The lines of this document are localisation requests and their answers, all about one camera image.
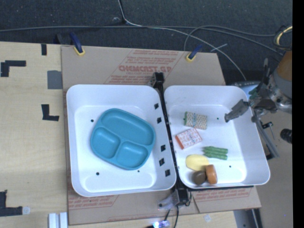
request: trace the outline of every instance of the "white bin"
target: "white bin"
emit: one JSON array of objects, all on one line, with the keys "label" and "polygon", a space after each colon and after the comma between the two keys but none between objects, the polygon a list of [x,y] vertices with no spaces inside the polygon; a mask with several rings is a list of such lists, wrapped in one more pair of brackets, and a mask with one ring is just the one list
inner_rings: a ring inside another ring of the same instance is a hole
[{"label": "white bin", "polygon": [[[164,93],[174,154],[181,181],[189,188],[222,188],[262,185],[270,172],[256,125],[249,109],[243,116],[224,120],[225,113],[246,94],[235,86],[170,86]],[[146,85],[75,85],[66,95],[72,185],[82,196],[168,190],[176,182],[173,156],[158,92]],[[155,146],[147,162],[138,170],[124,170],[97,157],[90,147],[95,122],[108,109],[118,108],[150,123],[156,133]],[[185,111],[208,116],[206,130],[198,130],[203,141],[182,150],[174,136],[183,125]],[[202,154],[202,146],[229,149],[226,161],[210,159],[218,183],[202,186],[191,180],[192,170],[185,158]]]}]

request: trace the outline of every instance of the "black cable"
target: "black cable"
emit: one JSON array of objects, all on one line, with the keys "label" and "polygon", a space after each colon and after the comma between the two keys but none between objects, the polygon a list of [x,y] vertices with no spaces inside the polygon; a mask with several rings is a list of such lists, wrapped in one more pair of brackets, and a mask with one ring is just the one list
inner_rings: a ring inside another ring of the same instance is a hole
[{"label": "black cable", "polygon": [[293,48],[292,48],[292,45],[289,45],[289,46],[282,46],[280,44],[280,38],[286,34],[286,33],[289,33],[293,30],[293,25],[289,25],[287,27],[281,27],[279,29],[279,31],[276,33],[276,35],[274,36],[274,39],[273,39],[273,44],[276,48],[278,49],[281,49],[281,50],[284,50],[284,51],[291,51]]},{"label": "black cable", "polygon": [[177,225],[177,219],[178,219],[178,217],[179,217],[179,206],[177,205],[176,206],[176,220],[175,220],[175,224],[174,224],[174,227],[173,228],[176,228],[176,225]]},{"label": "black cable", "polygon": [[169,216],[170,210],[171,210],[171,209],[169,209],[169,211],[168,211],[168,213],[166,214],[166,216],[165,216],[165,219],[164,219],[164,220],[167,220],[167,219],[168,219],[168,216]]},{"label": "black cable", "polygon": [[[194,30],[192,30],[192,31],[188,34],[188,36],[186,37],[186,39],[185,39],[185,41],[184,41],[184,47],[183,47],[184,51],[186,51],[186,43],[187,43],[189,37],[192,36],[193,33],[194,33],[195,31],[197,31],[197,30],[199,30],[199,29],[202,29],[202,30],[208,30],[208,31],[218,32],[218,33],[226,34],[226,35],[229,35],[229,36],[234,36],[234,37],[237,37],[237,38],[240,38],[240,39],[244,39],[244,40],[250,41],[250,42],[252,42],[252,43],[255,43],[255,44],[257,44],[257,45],[260,45],[260,46],[265,47],[265,48],[267,48],[267,49],[269,49],[269,50],[271,50],[271,51],[273,51],[273,52],[276,52],[276,53],[280,54],[280,53],[277,52],[275,49],[273,49],[273,48],[271,48],[271,47],[268,47],[268,46],[266,46],[266,45],[264,45],[264,44],[262,44],[262,43],[260,43],[260,42],[258,42],[258,41],[255,41],[255,40],[252,40],[252,39],[249,39],[249,38],[240,36],[240,35],[236,35],[236,34],[233,34],[233,33],[230,33],[230,32],[225,32],[225,31],[221,31],[221,30],[218,30],[218,29],[208,28],[208,27],[216,27],[216,28],[222,28],[222,29],[224,28],[224,27],[221,27],[221,26],[200,26],[200,27],[195,28]],[[251,33],[246,33],[246,32],[240,32],[239,30],[235,30],[235,29],[229,29],[229,30],[234,31],[234,32],[237,32],[237,33],[246,34],[246,35],[257,36],[256,34],[251,34]],[[260,36],[262,36],[262,37],[269,37],[269,36],[274,37],[275,34],[273,34],[273,35],[260,35]]]},{"label": "black cable", "polygon": [[256,36],[256,37],[273,37],[273,36],[275,36],[275,34],[262,35],[262,34],[249,33],[249,32],[244,32],[244,31],[241,31],[241,30],[231,29],[231,28],[227,28],[227,27],[224,27],[224,26],[218,26],[218,25],[205,25],[204,28],[206,28],[206,29],[207,28],[225,29],[225,30],[229,30],[229,31],[236,32],[236,33],[239,33],[239,34],[244,34],[244,35],[248,35],[248,36]]},{"label": "black cable", "polygon": [[[166,25],[148,25],[148,26],[132,26],[132,25],[100,25],[100,26],[90,26],[90,25],[59,25],[59,26],[36,26],[36,27],[24,27],[24,28],[11,28],[11,29],[0,29],[0,32],[14,32],[14,31],[25,31],[25,30],[36,30],[36,29],[201,29],[201,30],[211,30],[208,27],[215,27],[215,28],[221,28],[225,30],[231,30],[231,31],[237,31],[231,28],[226,28],[223,26],[215,26],[215,25],[204,25],[201,27],[195,27],[195,26],[166,26]],[[252,34],[244,31],[238,31],[240,34],[244,35],[251,35],[256,37],[272,37],[273,35],[259,35],[259,34]]]}]

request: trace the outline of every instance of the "black tape marking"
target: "black tape marking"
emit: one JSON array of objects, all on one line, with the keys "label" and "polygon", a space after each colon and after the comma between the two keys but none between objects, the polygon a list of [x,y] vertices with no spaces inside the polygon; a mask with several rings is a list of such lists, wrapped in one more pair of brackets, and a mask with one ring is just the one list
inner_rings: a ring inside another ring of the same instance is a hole
[{"label": "black tape marking", "polygon": [[164,158],[160,159],[159,163],[160,163],[160,166],[162,166],[165,163],[165,159]]},{"label": "black tape marking", "polygon": [[6,193],[0,192],[0,217],[1,216],[14,216],[14,215],[22,215],[22,207],[19,206],[17,208],[8,208],[6,207]]},{"label": "black tape marking", "polygon": [[5,60],[5,62],[1,62],[1,77],[8,77],[11,67],[25,67],[27,65],[26,61],[16,61],[16,60]]},{"label": "black tape marking", "polygon": [[50,116],[49,115],[49,105],[48,104],[42,104],[42,120],[48,120],[48,121],[59,121],[59,116]]},{"label": "black tape marking", "polygon": [[169,170],[169,169],[165,170],[165,176],[166,176],[166,177],[167,177],[167,176],[170,176],[170,170]]},{"label": "black tape marking", "polygon": [[48,54],[47,45],[46,44],[41,44],[41,54],[43,56],[46,56]]}]

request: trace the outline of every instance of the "blue clamp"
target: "blue clamp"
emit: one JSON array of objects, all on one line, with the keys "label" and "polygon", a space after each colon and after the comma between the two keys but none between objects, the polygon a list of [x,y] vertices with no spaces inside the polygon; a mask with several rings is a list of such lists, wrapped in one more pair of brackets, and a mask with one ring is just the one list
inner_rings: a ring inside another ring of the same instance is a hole
[{"label": "blue clamp", "polygon": [[86,52],[83,50],[80,40],[78,39],[77,35],[73,32],[70,32],[70,37],[74,43],[74,50],[79,56],[83,56]]},{"label": "blue clamp", "polygon": [[200,44],[197,47],[195,47],[195,49],[186,56],[186,61],[191,63],[194,60],[196,54],[202,49],[202,47],[203,44]]}]

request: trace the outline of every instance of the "gray tape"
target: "gray tape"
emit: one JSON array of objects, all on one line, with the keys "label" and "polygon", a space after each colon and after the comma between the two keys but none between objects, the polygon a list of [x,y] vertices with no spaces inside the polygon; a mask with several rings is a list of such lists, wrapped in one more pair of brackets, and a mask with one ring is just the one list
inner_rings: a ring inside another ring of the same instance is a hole
[{"label": "gray tape", "polygon": [[62,74],[59,71],[51,70],[47,72],[47,88],[62,89]]}]

